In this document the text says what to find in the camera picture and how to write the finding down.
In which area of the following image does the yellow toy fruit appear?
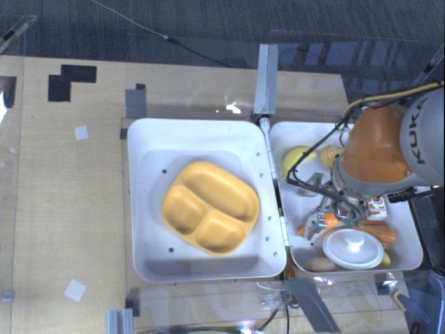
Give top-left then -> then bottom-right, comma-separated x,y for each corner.
281,145 -> 318,180

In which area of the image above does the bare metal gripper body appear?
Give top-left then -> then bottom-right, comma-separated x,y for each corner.
316,181 -> 370,223

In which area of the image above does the yellow toy corn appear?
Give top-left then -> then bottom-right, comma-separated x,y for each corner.
319,145 -> 344,169

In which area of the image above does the yellow divided plate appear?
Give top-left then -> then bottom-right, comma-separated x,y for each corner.
161,160 -> 261,257

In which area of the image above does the white plastic tray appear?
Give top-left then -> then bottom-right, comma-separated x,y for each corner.
268,120 -> 425,276
127,118 -> 288,285

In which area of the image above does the black cylinder on white bracket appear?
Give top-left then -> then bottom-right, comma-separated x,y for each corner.
387,185 -> 435,204

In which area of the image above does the white lidded bowl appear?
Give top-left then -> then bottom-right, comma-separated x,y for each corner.
321,228 -> 385,271

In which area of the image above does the beige toy biscuit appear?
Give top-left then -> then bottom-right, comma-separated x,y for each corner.
303,256 -> 338,273

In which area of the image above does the orange toy carrot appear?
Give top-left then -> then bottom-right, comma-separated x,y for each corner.
296,212 -> 341,237

